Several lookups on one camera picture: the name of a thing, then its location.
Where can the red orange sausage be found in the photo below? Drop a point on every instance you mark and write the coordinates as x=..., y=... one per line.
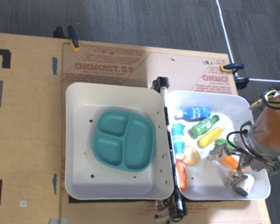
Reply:
x=181, y=175

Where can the blue bottle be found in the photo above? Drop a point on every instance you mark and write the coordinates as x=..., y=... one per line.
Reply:
x=177, y=140
x=195, y=113

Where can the green bottle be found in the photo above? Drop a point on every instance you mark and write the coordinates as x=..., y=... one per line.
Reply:
x=202, y=126

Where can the white can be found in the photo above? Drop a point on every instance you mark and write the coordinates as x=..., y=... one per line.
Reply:
x=246, y=184

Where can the brown cardboard board red print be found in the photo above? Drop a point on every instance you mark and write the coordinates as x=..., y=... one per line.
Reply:
x=181, y=69

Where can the white plastic tray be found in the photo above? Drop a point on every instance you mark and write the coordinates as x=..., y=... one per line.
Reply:
x=80, y=141
x=207, y=180

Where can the thin black and white rod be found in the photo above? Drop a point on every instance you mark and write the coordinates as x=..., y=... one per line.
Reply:
x=167, y=125

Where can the orange carrot with green top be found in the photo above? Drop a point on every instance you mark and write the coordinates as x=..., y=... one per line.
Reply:
x=229, y=161

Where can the green divided plate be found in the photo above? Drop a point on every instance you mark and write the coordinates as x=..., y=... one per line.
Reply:
x=138, y=142

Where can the brown round biscuit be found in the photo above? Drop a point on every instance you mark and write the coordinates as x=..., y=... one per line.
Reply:
x=190, y=155

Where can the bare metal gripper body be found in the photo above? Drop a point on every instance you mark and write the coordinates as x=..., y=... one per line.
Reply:
x=254, y=157

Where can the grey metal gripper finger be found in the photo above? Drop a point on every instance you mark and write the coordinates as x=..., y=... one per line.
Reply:
x=237, y=178
x=219, y=153

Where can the yellow corn cob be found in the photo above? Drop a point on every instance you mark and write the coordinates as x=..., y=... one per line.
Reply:
x=210, y=137

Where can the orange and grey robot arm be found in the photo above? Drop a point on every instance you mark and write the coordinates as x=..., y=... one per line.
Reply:
x=271, y=123

